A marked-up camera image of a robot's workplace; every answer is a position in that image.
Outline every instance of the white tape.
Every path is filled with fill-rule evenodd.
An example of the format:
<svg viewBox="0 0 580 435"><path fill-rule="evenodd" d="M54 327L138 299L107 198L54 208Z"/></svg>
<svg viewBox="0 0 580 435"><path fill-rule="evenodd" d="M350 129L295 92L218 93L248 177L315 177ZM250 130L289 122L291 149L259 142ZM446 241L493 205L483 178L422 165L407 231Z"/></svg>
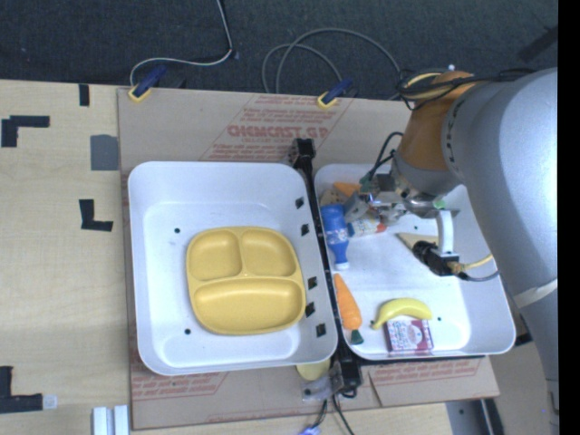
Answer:
<svg viewBox="0 0 580 435"><path fill-rule="evenodd" d="M519 295L514 296L514 303L516 306L521 309L525 308L526 306L535 303L536 301L540 301L542 298L550 295L558 288L558 278L555 278L552 282L549 282L542 286L537 286L534 288L530 288L525 292L522 292Z"/></svg>

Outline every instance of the white tray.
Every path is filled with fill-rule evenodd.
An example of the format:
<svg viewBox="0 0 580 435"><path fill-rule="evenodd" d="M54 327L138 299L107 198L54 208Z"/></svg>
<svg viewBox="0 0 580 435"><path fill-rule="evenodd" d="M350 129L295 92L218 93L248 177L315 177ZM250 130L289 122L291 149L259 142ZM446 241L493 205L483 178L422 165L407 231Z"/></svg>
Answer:
<svg viewBox="0 0 580 435"><path fill-rule="evenodd" d="M316 193L321 196L335 181L358 182L371 167L372 164L322 167L314 179ZM381 168L381 171L388 170L388 166ZM454 217L454 248L460 260L476 261L486 256L489 250L466 189L456 188L445 201L447 208L460 209ZM417 357L389 353L382 329L375 331L370 327L383 302L407 296L424 301L433 312L433 320L429 321L434 344L431 357L495 354L509 350L516 331L500 278L474 283L455 276L434 275L396 237L398 232L437 236L437 224L435 219L406 215L386 232L350 239L346 253L350 268L341 274L361 309L363 326L360 332L364 338L364 343L350 345L353 352L374 361ZM329 257L332 266L332 254ZM495 269L495 263L491 262L469 273L486 276Z"/></svg>
<svg viewBox="0 0 580 435"><path fill-rule="evenodd" d="M305 183L294 169L147 162L130 174L129 202L138 347L152 371L256 369L314 363L333 354L338 333ZM306 304L314 304L314 311L274 333L228 336L204 329L189 302L186 249L198 232L225 226L268 227L285 235L302 269ZM308 279L314 277L312 286Z"/></svg>

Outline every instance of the blue bottle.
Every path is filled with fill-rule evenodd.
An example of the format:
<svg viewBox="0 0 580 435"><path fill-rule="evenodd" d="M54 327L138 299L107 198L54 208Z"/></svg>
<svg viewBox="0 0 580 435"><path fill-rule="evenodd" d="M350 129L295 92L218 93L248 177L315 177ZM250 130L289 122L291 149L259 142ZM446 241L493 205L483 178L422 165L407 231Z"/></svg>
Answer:
<svg viewBox="0 0 580 435"><path fill-rule="evenodd" d="M320 208L320 212L326 244L334 254L334 267L338 270L348 269L346 259L348 231L344 221L344 207L340 203L324 205Z"/></svg>

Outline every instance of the dark fabric background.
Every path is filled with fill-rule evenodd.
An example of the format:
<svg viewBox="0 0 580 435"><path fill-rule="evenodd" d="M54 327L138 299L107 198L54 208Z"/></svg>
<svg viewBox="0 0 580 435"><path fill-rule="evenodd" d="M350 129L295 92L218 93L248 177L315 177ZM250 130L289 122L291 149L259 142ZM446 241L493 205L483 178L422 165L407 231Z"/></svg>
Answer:
<svg viewBox="0 0 580 435"><path fill-rule="evenodd" d="M170 66L192 89L263 92L265 55L321 27L359 31L402 68L446 67L478 74L558 63L558 0L223 0L237 56L212 68ZM196 59L227 49L215 0L0 0L0 78L128 84L131 67L153 56ZM388 59L344 34L304 41L353 78L359 95L386 98L396 82ZM268 84L282 52L268 65ZM296 50L281 92L319 94L332 71Z"/></svg>

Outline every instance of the cardboard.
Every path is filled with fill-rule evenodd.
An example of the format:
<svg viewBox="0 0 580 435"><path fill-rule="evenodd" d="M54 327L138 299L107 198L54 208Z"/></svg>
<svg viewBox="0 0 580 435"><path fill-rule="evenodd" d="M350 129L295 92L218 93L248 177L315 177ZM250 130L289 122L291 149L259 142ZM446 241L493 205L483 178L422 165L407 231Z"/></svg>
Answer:
<svg viewBox="0 0 580 435"><path fill-rule="evenodd" d="M392 131L404 131L402 102L340 99L329 111L314 97L155 89L141 103L118 89L118 123L130 327L132 428L315 414L294 367L164 377L140 361L135 340L127 178L150 160L284 161L294 138L312 138L314 170L374 161ZM363 384L343 409L478 399L498 395L488 357L394 362L362 368Z"/></svg>

